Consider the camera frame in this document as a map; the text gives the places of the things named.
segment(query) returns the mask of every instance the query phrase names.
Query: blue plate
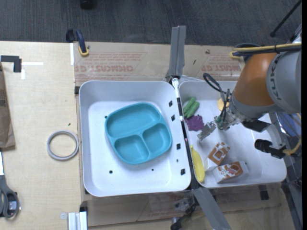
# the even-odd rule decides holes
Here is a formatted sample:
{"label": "blue plate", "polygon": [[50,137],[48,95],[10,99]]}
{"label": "blue plate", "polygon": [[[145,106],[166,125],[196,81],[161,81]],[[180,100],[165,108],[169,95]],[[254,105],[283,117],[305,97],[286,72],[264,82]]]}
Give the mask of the blue plate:
{"label": "blue plate", "polygon": [[172,145],[171,132],[161,113],[146,102],[112,112],[106,118],[105,130],[114,152],[128,164],[152,160]]}

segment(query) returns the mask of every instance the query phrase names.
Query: white ring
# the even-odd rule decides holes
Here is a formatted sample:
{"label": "white ring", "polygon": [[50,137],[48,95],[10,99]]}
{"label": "white ring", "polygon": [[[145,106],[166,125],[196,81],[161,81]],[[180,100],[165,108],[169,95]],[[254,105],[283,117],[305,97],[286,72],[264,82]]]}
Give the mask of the white ring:
{"label": "white ring", "polygon": [[[51,149],[50,149],[50,142],[57,135],[68,135],[71,138],[73,138],[73,140],[76,143],[76,148],[75,148],[75,151],[73,151],[73,153],[71,155],[68,155],[68,156],[65,156],[65,157],[61,157],[61,156],[58,156],[58,155],[54,154],[51,151]],[[65,161],[65,160],[71,159],[73,156],[75,156],[77,154],[78,149],[79,149],[79,145],[78,145],[78,138],[77,138],[77,136],[74,133],[72,133],[72,132],[70,132],[68,130],[58,130],[58,131],[52,133],[49,136],[48,140],[47,140],[47,152],[50,155],[50,157],[52,157],[53,159],[56,159],[56,160]]]}

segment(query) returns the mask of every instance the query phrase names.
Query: black scissors handle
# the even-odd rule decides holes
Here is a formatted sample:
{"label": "black scissors handle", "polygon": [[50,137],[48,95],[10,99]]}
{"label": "black scissors handle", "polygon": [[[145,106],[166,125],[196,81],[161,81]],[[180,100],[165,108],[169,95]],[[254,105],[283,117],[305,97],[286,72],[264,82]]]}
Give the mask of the black scissors handle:
{"label": "black scissors handle", "polygon": [[[10,209],[10,202],[16,202],[16,207]],[[0,214],[4,217],[11,218],[19,211],[19,199],[17,194],[12,191],[6,184],[4,175],[0,175]]]}

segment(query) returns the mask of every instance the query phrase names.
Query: gray carpet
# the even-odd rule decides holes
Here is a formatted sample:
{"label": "gray carpet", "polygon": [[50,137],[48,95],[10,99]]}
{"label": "gray carpet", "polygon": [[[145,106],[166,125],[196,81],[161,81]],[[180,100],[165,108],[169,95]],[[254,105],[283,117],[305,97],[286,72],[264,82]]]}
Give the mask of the gray carpet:
{"label": "gray carpet", "polygon": [[0,40],[65,42],[68,29],[86,41],[169,44],[171,28],[187,26],[186,45],[283,44],[302,23],[299,0],[0,0]]}

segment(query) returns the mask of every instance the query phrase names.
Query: wooden table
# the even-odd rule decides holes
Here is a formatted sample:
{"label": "wooden table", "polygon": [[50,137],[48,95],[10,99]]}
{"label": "wooden table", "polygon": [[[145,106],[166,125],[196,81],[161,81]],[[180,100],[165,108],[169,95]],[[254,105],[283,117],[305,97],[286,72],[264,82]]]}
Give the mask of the wooden table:
{"label": "wooden table", "polygon": [[[18,193],[21,211],[14,220],[0,218],[0,229],[66,230],[66,213],[79,212],[81,204],[79,156],[56,161],[48,155],[46,142],[57,130],[78,134],[71,45],[1,41],[0,55],[19,56],[28,63],[23,65],[24,80],[13,72],[12,63],[2,63],[16,139],[14,147],[3,150],[4,172],[7,184]],[[74,149],[66,136],[54,138],[51,145],[59,155]],[[282,191],[278,200],[274,207],[228,212],[225,217],[233,229],[295,229]],[[204,222],[210,229],[206,218]],[[168,230],[170,225],[165,219],[93,229]]]}

